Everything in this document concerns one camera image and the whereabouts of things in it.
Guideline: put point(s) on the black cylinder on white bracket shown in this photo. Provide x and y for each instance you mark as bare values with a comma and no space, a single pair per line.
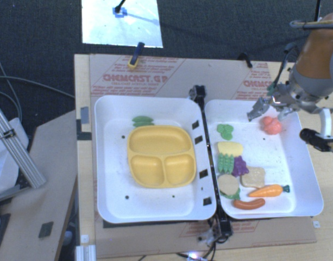
317,139

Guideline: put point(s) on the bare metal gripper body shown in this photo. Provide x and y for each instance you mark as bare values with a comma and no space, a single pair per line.
294,98

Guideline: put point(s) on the beige bread slice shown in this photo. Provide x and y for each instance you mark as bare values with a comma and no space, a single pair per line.
253,177

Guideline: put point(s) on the orange carrot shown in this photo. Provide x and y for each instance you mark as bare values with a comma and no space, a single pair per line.
266,191

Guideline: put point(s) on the white plastic tray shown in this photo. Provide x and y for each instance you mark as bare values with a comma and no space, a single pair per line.
114,173
277,156

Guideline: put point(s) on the dark green pea pod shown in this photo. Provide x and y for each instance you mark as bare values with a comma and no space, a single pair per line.
141,121

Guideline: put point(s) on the purple grapes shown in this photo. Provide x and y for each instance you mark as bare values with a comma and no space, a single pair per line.
240,167

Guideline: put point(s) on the round sandwich with green lettuce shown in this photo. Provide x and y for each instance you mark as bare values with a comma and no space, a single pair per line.
228,185

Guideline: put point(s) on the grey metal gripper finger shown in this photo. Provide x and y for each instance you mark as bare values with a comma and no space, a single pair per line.
258,110
285,113

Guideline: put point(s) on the green lettuce leaf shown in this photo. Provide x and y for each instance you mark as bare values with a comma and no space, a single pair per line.
225,131

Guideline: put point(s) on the light green pea pods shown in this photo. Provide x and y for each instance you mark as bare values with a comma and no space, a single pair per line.
225,163

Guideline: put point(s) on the brown cardboard board red print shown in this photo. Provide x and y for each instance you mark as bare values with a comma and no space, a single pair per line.
166,75

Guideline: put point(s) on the yellow corn cob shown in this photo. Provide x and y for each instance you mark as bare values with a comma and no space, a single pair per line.
230,148

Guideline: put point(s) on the thin black and white rod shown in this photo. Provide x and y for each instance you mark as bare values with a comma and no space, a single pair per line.
209,148

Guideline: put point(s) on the orange-red lumpy toy food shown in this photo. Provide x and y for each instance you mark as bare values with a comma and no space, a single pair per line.
271,125

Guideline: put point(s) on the yellow divided plate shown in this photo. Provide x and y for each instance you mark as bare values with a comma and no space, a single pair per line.
160,156

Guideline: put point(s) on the orange-brown sausage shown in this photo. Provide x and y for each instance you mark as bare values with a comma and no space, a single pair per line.
249,204

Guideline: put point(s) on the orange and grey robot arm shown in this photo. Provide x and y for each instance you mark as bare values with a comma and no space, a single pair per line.
317,53

